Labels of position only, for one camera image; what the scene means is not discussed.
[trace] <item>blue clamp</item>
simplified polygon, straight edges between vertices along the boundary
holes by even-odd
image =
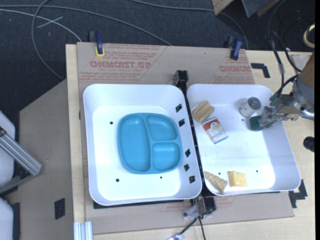
[[[102,43],[101,34],[98,31],[95,32],[95,39],[96,39],[95,55],[101,59],[105,56],[105,49]]]
[[[243,44],[242,38],[237,37],[234,41],[234,44],[233,44],[233,50],[231,51],[230,59],[233,59],[235,61],[238,60],[239,51],[240,51],[242,44]]]

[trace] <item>wooden table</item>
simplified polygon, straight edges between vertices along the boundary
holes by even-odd
[[[273,93],[280,87],[281,78],[278,64],[272,51],[246,51],[250,63],[263,63],[269,69],[270,78],[264,78],[262,71],[253,69],[254,82],[257,85],[268,87]],[[304,52],[295,52],[297,55],[310,55]],[[295,74],[283,52],[279,53],[285,67],[285,77]],[[72,195],[74,222],[86,221],[83,161],[81,144],[81,124],[79,120],[79,83],[77,69],[77,46],[66,45],[66,70],[68,87],[68,109],[70,128],[70,154],[72,172]],[[292,85],[284,89],[289,92]],[[315,223],[315,154],[303,146],[303,140],[307,136],[314,137],[314,122],[304,118],[297,121],[284,121],[284,127],[298,165],[301,178],[304,180],[308,196],[305,200],[297,201],[294,209],[294,217],[281,219],[254,220],[245,222],[221,223],[204,225],[207,240],[301,240],[316,239]],[[164,229],[142,230],[132,232],[120,232],[109,234],[97,234],[95,240],[166,240],[177,234],[183,228],[172,227]],[[199,225],[192,226],[184,234],[185,239],[203,239]]]

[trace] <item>black fabric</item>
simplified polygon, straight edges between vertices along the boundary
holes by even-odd
[[[0,0],[3,5],[40,5],[44,0]],[[171,7],[213,9],[212,0],[141,0]],[[126,0],[51,0],[48,6],[74,7],[114,17],[145,29],[174,46],[223,47],[229,36],[243,37],[228,17],[212,12],[182,11],[142,5]],[[36,8],[0,7],[34,14]],[[11,119],[21,109],[56,86],[61,79],[38,58],[31,39],[32,16],[0,10],[0,110]],[[242,27],[250,50],[271,50],[267,26],[272,10],[247,17],[241,0],[224,11]],[[104,43],[165,45],[140,30],[114,20],[56,8],[43,8],[39,16],[58,23],[87,41],[89,31],[100,31]],[[312,51],[303,33],[315,22],[315,0],[289,0],[272,19],[271,29],[280,33],[292,51]],[[53,23],[37,19],[34,40],[45,62],[66,77],[65,45],[77,38]]]

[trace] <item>white surface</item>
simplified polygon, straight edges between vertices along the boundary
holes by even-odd
[[[194,84],[187,97],[191,111],[208,101],[214,111],[208,118],[217,117],[228,135],[213,144],[200,122],[194,122],[202,168],[228,181],[224,192],[219,192],[207,179],[208,189],[218,196],[276,192],[296,189],[301,182],[283,123],[261,131],[249,129],[249,118],[239,109],[254,96],[261,101],[261,109],[252,116],[261,115],[269,106],[272,92],[262,85]],[[229,171],[244,173],[247,186],[230,187]]]
[[[7,134],[9,134],[9,136],[13,139],[15,138],[16,129],[14,124],[10,122],[10,120],[1,111],[0,126],[7,132]],[[0,147],[0,187],[12,179],[14,174],[14,165],[15,160]]]
[[[0,240],[12,240],[14,211],[10,204],[0,198]]]
[[[172,85],[93,84],[83,93],[89,190],[101,205],[192,199],[202,181],[183,93]],[[181,104],[182,109],[176,112]],[[117,128],[132,113],[158,113],[170,117],[179,130],[182,162],[170,172],[136,174],[122,164]],[[179,121],[185,124],[179,127]]]

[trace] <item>blue plate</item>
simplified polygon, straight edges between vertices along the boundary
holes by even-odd
[[[159,174],[176,169],[182,161],[182,145],[174,121],[156,113],[124,116],[117,130],[123,165],[137,174]]]

